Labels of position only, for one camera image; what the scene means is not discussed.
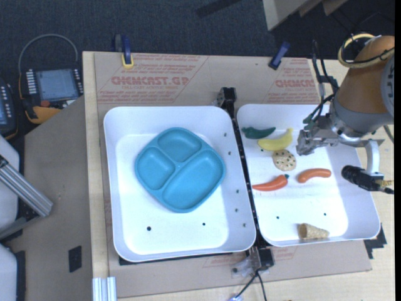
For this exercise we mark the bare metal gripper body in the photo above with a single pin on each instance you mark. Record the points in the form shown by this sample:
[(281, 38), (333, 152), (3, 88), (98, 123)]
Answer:
[(326, 140)]

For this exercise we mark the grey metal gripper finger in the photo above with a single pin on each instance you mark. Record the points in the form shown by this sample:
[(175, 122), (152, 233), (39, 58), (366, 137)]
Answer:
[(310, 151), (301, 143)]

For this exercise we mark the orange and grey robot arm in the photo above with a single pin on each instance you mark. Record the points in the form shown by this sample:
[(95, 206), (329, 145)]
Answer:
[(363, 86)]

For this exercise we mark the orange sausage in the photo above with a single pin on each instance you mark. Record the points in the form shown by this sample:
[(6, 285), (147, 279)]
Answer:
[(313, 174)]

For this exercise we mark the tan chocolate chip biscuit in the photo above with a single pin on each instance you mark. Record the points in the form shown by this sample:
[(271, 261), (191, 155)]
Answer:
[(284, 160)]

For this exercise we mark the yellow banana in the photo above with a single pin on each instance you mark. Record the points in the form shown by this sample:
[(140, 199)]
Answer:
[(275, 143)]

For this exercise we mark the green chili pepper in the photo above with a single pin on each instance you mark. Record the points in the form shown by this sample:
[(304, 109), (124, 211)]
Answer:
[(258, 132)]

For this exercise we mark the orange carrot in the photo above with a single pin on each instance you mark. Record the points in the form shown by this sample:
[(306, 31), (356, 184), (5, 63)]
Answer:
[(272, 183)]

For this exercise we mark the white plastic tray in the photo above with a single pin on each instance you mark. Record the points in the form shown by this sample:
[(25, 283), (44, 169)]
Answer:
[(175, 230), (307, 205)]

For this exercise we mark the thin black rod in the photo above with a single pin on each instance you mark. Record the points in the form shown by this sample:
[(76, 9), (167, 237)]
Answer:
[(247, 183)]

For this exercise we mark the tan ice cream cone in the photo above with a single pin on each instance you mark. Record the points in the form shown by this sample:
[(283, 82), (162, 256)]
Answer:
[(311, 231)]

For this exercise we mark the blue divided plate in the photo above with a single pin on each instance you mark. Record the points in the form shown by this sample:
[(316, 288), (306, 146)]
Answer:
[(188, 180)]

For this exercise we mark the brown cardboard board red print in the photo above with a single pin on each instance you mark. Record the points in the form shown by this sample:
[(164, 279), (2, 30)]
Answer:
[(188, 80)]

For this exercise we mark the black cylinder on white bracket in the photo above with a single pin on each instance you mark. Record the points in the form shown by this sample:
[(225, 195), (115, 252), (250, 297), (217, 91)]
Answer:
[(360, 176)]

